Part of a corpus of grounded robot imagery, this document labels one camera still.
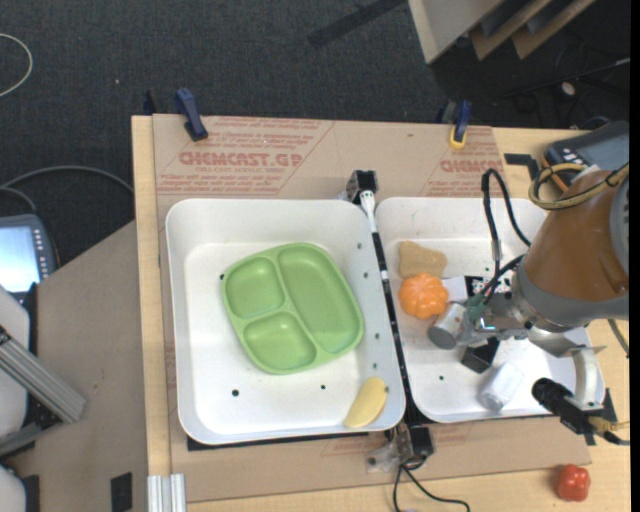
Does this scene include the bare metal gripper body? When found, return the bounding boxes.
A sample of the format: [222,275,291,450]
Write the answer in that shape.
[477,292,609,359]

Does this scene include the small black box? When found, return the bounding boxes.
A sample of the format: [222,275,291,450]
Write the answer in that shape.
[459,338,500,375]

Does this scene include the silver can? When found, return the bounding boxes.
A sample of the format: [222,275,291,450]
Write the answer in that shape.
[426,301,470,351]

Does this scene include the small white carton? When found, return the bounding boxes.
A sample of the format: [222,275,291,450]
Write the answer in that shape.
[441,275,469,304]

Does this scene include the black and white packet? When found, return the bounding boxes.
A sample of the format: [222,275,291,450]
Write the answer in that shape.
[463,274,515,302]

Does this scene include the orange pumpkin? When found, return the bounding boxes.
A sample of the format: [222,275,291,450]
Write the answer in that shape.
[397,271,450,321]

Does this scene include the white plastic bottle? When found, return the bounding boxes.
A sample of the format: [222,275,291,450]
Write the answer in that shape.
[476,361,526,413]

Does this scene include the white plastic tray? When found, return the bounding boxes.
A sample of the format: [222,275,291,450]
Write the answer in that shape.
[373,195,607,424]
[164,197,407,446]

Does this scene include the beige biscuit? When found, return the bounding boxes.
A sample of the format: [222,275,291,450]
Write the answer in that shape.
[397,240,448,280]

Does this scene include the thin black and white rod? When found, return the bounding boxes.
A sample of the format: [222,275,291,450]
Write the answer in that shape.
[359,191,417,427]

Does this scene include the yellow banana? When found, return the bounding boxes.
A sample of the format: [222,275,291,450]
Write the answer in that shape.
[343,376,389,430]

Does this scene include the green divided plate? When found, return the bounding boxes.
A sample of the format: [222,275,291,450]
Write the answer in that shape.
[219,241,365,376]

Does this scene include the red bell pepper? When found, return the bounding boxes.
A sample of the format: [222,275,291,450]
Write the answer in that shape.
[555,463,593,503]

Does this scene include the brown cardboard board red print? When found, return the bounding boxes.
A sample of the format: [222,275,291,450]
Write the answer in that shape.
[151,113,594,504]

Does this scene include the black cylinder on white bracket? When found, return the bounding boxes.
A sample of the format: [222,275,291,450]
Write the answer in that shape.
[531,346,607,434]

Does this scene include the black block with thin wires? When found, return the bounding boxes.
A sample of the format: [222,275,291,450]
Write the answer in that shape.
[348,169,378,202]
[409,425,436,458]

